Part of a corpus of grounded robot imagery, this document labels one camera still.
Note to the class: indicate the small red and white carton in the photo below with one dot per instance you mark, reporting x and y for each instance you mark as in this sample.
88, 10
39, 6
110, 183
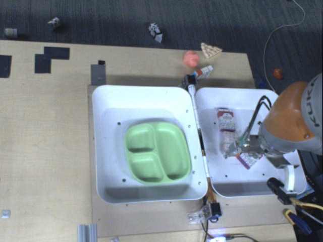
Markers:
204, 72

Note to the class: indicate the red cube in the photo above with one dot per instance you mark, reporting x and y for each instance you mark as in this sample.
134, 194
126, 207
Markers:
277, 73

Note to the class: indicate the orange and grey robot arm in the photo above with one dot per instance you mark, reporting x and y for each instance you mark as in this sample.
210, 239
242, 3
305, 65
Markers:
290, 115

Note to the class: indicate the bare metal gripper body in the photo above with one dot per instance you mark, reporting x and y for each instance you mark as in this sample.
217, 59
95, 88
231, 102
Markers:
255, 146

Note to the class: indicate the thin black and white rod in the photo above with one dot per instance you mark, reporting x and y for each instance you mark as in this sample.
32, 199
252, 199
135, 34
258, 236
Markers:
195, 110

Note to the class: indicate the green divided plate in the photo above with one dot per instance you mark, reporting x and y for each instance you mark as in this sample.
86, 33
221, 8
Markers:
166, 147

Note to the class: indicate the small brown and white packet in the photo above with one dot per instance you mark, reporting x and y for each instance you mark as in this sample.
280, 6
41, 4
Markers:
54, 22

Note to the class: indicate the white plastic tray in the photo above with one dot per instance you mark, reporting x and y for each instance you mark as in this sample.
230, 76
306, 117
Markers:
108, 135
227, 183

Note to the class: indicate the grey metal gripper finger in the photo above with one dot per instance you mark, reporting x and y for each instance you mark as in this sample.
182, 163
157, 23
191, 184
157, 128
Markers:
239, 142
233, 151

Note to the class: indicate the black cylinder on white bracket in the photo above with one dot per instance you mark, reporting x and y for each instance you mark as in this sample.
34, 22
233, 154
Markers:
280, 188

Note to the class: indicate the black and white carton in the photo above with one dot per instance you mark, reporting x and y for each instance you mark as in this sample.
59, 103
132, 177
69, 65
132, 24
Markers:
155, 31

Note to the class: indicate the small pale can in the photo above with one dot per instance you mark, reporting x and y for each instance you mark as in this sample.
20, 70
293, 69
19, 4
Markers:
10, 32

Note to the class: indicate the toy pizza slice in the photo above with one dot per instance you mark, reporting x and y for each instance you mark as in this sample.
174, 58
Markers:
209, 50

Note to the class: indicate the purple and white carton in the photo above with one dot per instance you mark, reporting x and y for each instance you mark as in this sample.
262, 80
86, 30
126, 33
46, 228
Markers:
248, 161

